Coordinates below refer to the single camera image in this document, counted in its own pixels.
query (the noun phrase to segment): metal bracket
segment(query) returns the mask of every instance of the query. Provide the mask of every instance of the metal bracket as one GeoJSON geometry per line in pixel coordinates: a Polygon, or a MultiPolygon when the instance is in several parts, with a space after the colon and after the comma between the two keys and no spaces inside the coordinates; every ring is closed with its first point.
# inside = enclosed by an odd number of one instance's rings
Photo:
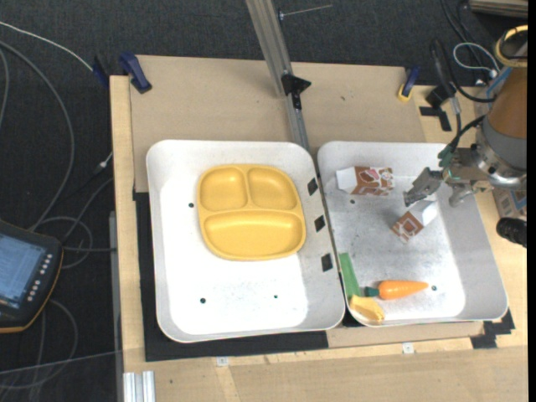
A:
{"type": "Polygon", "coordinates": [[[219,367],[229,366],[229,358],[227,356],[218,356],[216,358],[216,365],[219,367]]]}
{"type": "Polygon", "coordinates": [[[413,347],[413,343],[402,343],[402,353],[415,354],[415,348],[413,347]]]}
{"type": "Polygon", "coordinates": [[[300,94],[311,86],[311,82],[309,82],[309,80],[296,77],[295,75],[290,75],[289,73],[285,73],[281,77],[281,82],[283,84],[285,95],[291,95],[294,108],[300,111],[302,109],[302,100],[300,99],[300,94]]]}

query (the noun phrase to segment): yellow divided plate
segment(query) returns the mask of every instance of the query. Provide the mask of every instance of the yellow divided plate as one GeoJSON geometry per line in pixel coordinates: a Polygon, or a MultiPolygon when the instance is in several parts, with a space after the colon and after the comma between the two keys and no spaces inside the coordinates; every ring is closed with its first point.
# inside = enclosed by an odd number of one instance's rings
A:
{"type": "Polygon", "coordinates": [[[268,260],[296,253],[305,242],[302,204],[284,172],[265,165],[212,167],[198,182],[204,242],[231,260],[268,260]]]}

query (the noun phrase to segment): black hole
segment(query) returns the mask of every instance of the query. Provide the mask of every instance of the black hole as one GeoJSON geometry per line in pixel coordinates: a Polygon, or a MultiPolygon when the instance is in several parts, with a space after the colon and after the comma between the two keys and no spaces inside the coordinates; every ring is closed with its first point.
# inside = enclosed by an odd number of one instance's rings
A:
{"type": "Polygon", "coordinates": [[[311,179],[311,182],[307,184],[307,190],[309,195],[313,195],[318,190],[317,180],[315,178],[311,179]]]}
{"type": "Polygon", "coordinates": [[[333,268],[332,256],[328,253],[322,257],[322,271],[326,272],[333,268]]]}
{"type": "Polygon", "coordinates": [[[324,220],[324,216],[320,216],[315,220],[315,228],[317,229],[317,232],[322,229],[324,226],[326,226],[326,221],[324,220]]]}

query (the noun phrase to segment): white cable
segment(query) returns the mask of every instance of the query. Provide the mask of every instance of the white cable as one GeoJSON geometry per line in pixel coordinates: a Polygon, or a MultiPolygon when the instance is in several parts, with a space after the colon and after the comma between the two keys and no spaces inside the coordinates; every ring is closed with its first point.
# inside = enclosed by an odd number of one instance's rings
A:
{"type": "Polygon", "coordinates": [[[110,155],[108,155],[108,158],[105,159],[102,162],[99,162],[99,165],[95,167],[95,170],[93,170],[94,174],[100,173],[102,170],[104,170],[106,167],[108,167],[108,164],[110,163],[111,157],[113,157],[114,152],[110,152],[110,155]]]}
{"type": "Polygon", "coordinates": [[[46,39],[44,37],[38,36],[37,34],[30,33],[29,31],[17,28],[14,25],[5,23],[3,21],[0,21],[0,25],[3,25],[4,27],[8,27],[8,28],[10,28],[12,30],[15,30],[18,33],[27,34],[28,36],[34,37],[34,38],[39,39],[39,40],[43,40],[44,42],[46,42],[48,44],[52,44],[56,48],[60,48],[61,50],[64,50],[65,52],[67,52],[68,54],[74,56],[77,60],[79,60],[79,62],[81,62],[90,72],[93,72],[93,68],[87,62],[85,62],[79,55],[75,54],[72,50],[67,49],[65,46],[62,46],[61,44],[57,44],[57,43],[53,42],[52,40],[48,40],[48,39],[46,39]]]}
{"type": "Polygon", "coordinates": [[[497,63],[497,60],[495,59],[495,57],[492,55],[491,52],[489,52],[486,48],[484,48],[483,46],[481,46],[480,44],[474,44],[474,43],[471,43],[471,42],[463,42],[463,43],[460,43],[460,44],[457,44],[454,49],[452,50],[452,56],[454,57],[454,60],[456,61],[456,63],[460,66],[460,67],[463,67],[464,69],[468,69],[468,70],[486,70],[487,72],[489,72],[490,76],[492,78],[494,78],[497,73],[499,71],[501,71],[498,63],[497,63]],[[485,55],[487,55],[487,57],[489,57],[489,59],[492,61],[493,63],[493,67],[494,69],[490,69],[489,67],[484,67],[484,66],[472,66],[472,65],[467,65],[467,64],[463,64],[459,59],[458,59],[458,55],[457,55],[457,51],[459,48],[461,48],[462,46],[467,46],[467,47],[473,47],[473,48],[477,48],[479,49],[480,51],[482,51],[485,55]]]}
{"type": "Polygon", "coordinates": [[[6,43],[4,43],[2,40],[0,40],[0,48],[6,49],[12,54],[16,55],[19,59],[21,59],[30,69],[33,70],[33,72],[38,75],[41,80],[49,87],[50,91],[53,93],[55,99],[58,101],[59,107],[61,107],[61,110],[63,112],[65,123],[67,125],[67,129],[69,131],[69,137],[70,137],[70,157],[69,157],[69,164],[67,167],[67,171],[65,172],[64,179],[61,182],[58,190],[56,191],[55,196],[52,198],[52,201],[50,202],[47,209],[41,214],[41,217],[37,221],[37,223],[30,227],[30,231],[34,231],[35,228],[39,226],[39,223],[44,220],[44,218],[47,216],[47,214],[50,212],[50,210],[54,207],[56,202],[58,201],[59,196],[63,193],[65,184],[67,184],[67,181],[70,178],[70,174],[73,170],[73,165],[75,163],[75,132],[73,130],[73,124],[71,123],[69,112],[67,111],[65,104],[61,97],[58,94],[58,91],[54,88],[54,86],[50,83],[49,78],[44,75],[44,73],[37,67],[32,61],[30,61],[26,56],[21,54],[19,51],[17,51],[13,46],[10,46],[6,43]]]}
{"type": "MultiPolygon", "coordinates": [[[[75,352],[76,352],[76,349],[78,348],[78,340],[79,340],[79,336],[80,336],[79,333],[78,333],[78,325],[76,324],[76,320],[75,320],[73,314],[63,304],[57,302],[54,299],[49,299],[49,303],[52,304],[52,305],[57,306],[62,312],[64,312],[65,315],[67,316],[67,318],[69,318],[69,320],[71,322],[71,325],[73,326],[73,331],[74,331],[73,339],[74,340],[73,340],[73,346],[72,346],[72,348],[70,350],[70,353],[69,353],[69,357],[66,360],[61,361],[59,363],[59,365],[58,365],[58,368],[54,372],[48,372],[47,373],[45,371],[44,377],[41,378],[40,381],[35,381],[34,380],[31,384],[23,384],[23,385],[18,385],[18,384],[14,384],[14,383],[5,384],[5,383],[0,382],[0,389],[6,389],[8,392],[10,392],[10,391],[15,391],[15,390],[31,389],[31,388],[33,388],[35,386],[43,385],[44,383],[46,383],[47,381],[50,381],[53,377],[58,375],[65,368],[65,366],[67,366],[70,363],[70,360],[72,360],[73,357],[75,356],[75,352]]],[[[51,363],[48,366],[48,369],[50,369],[52,371],[54,366],[55,366],[54,363],[51,363]]]]}

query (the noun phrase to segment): black mat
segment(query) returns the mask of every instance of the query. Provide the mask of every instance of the black mat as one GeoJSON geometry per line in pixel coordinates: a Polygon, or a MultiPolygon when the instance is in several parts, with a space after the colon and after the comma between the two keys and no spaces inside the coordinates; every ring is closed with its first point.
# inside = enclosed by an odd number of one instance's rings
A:
{"type": "Polygon", "coordinates": [[[261,337],[231,338],[204,343],[177,343],[157,323],[151,214],[148,193],[136,193],[138,250],[142,289],[145,357],[148,362],[204,356],[245,356],[327,348],[325,332],[298,332],[261,337]]]}

